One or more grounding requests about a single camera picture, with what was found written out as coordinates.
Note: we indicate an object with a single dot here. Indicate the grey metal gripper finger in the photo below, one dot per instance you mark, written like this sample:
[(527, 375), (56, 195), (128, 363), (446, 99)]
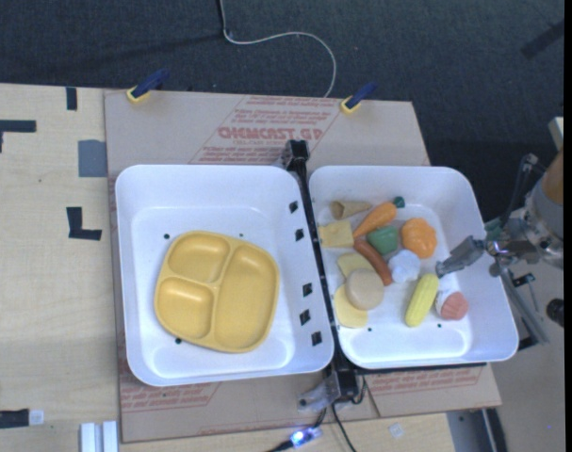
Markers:
[(461, 254)]

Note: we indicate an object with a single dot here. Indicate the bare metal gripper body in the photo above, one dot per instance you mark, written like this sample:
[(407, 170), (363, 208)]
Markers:
[(518, 245)]

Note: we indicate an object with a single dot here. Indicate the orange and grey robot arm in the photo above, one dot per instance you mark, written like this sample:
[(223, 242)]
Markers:
[(556, 177)]

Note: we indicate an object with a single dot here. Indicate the orange pumpkin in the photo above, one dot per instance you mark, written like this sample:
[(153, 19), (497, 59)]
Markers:
[(418, 237)]

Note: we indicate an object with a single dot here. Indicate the pink and white toy food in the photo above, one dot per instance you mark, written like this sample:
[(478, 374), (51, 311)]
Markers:
[(454, 306)]

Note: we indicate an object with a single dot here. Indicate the white cauliflower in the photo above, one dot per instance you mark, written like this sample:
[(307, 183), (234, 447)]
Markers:
[(404, 266)]

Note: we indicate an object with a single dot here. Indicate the yellow corn cob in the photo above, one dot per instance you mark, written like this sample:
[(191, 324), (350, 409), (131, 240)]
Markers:
[(421, 300)]

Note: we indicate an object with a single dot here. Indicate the green pepper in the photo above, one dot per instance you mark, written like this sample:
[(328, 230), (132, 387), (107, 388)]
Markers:
[(383, 239)]

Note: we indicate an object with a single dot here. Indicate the white plastic tray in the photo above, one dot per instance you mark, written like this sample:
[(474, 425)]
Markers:
[(460, 342), (210, 191)]

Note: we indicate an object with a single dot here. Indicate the orange sausage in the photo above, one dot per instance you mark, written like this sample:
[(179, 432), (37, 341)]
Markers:
[(371, 255)]

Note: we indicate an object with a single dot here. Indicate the orange carrot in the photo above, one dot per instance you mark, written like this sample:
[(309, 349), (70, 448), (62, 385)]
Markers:
[(379, 217)]

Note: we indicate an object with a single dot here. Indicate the beige bread bun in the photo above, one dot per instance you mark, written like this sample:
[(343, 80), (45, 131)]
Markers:
[(364, 290)]

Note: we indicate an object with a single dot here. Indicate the yellow square slice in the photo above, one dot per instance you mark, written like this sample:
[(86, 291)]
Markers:
[(351, 262)]

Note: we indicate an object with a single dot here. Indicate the tan ice cream cone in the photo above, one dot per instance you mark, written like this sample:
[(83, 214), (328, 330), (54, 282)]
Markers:
[(347, 208)]

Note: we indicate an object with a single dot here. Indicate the yellow cheese wedge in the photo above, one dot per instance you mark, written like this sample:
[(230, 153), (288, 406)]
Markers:
[(336, 234)]

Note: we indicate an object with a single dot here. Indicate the yellow round slice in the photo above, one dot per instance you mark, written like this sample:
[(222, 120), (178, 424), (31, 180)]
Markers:
[(349, 316)]

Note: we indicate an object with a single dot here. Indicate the yellow divided plate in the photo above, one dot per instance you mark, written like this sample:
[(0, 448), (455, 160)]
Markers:
[(245, 295)]

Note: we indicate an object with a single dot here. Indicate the brown cardboard board red print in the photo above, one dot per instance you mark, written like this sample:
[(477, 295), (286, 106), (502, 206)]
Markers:
[(172, 130)]

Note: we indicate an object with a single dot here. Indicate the black cylinder on white bracket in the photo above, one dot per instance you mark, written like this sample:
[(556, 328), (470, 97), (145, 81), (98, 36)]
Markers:
[(556, 311)]

